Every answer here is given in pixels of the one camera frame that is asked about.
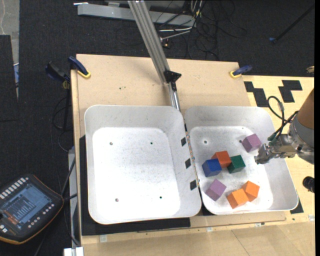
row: black bracket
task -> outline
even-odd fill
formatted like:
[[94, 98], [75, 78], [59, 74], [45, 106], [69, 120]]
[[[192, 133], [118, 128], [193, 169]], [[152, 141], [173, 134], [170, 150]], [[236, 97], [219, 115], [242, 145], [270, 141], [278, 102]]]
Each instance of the black bracket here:
[[176, 73], [170, 70], [166, 70], [163, 72], [165, 80], [167, 83], [171, 83], [171, 88], [174, 92], [177, 91], [176, 81], [181, 77], [180, 73]]

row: metal bar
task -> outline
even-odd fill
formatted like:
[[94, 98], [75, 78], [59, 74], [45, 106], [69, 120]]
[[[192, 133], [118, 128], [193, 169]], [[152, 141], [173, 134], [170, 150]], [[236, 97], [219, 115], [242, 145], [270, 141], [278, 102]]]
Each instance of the metal bar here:
[[[93, 16], [102, 18], [112, 18], [134, 21], [135, 18], [129, 8], [125, 7], [114, 7], [101, 4], [80, 4], [77, 6], [77, 11], [79, 16]], [[176, 14], [167, 12], [150, 11], [149, 15], [153, 22], [158, 24], [163, 24], [169, 19], [172, 19]], [[173, 20], [168, 22], [169, 25], [181, 25], [183, 27], [192, 27], [194, 19], [190, 15], [179, 15]]]
[[[146, 3], [145, 1], [128, 1], [128, 3], [158, 76], [163, 84], [168, 84], [164, 72], [169, 71], [170, 67]], [[177, 91], [172, 89], [171, 83], [168, 84], [168, 90], [171, 105], [181, 111]]]

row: cube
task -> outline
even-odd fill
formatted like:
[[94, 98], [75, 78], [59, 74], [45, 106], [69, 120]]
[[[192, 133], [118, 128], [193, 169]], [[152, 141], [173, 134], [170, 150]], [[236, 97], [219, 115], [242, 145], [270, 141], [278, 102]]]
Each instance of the cube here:
[[249, 201], [249, 198], [243, 188], [233, 191], [226, 198], [228, 199], [232, 209], [242, 206]]
[[205, 161], [202, 165], [202, 169], [206, 177], [218, 175], [222, 170], [218, 159], [209, 159]]
[[245, 167], [246, 164], [239, 154], [231, 157], [231, 164], [227, 168], [230, 174], [234, 174], [240, 172]]
[[222, 168], [227, 168], [231, 164], [231, 159], [227, 151], [216, 152], [211, 159], [218, 159]]
[[214, 181], [211, 183], [210, 187], [206, 190], [206, 194], [213, 199], [214, 201], [217, 201], [222, 194], [225, 192], [227, 186], [224, 185], [222, 182], [220, 182], [217, 179], [214, 179]]
[[259, 189], [260, 186], [257, 184], [254, 184], [251, 181], [247, 181], [243, 186], [242, 186], [244, 192], [246, 193], [247, 197], [249, 198], [249, 201], [252, 202], [258, 197]]
[[248, 153], [259, 149], [262, 145], [260, 139], [255, 133], [246, 137], [241, 143]]

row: yellow clamp pad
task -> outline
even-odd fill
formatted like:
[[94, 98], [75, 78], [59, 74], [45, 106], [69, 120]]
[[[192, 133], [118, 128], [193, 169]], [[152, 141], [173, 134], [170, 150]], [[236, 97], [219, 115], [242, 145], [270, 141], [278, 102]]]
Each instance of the yellow clamp pad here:
[[239, 77], [241, 77], [241, 73], [240, 74], [237, 74], [237, 75], [234, 75], [234, 71], [231, 71], [230, 72], [230, 76], [232, 77], [232, 78], [239, 78]]
[[88, 78], [91, 76], [91, 72], [90, 72], [89, 70], [87, 70], [87, 72], [88, 72], [88, 74], [85, 75], [84, 73], [82, 73], [82, 72], [80, 72], [80, 71], [78, 70], [78, 74], [79, 74], [80, 76], [82, 76], [83, 78], [85, 78], [85, 79], [88, 79]]

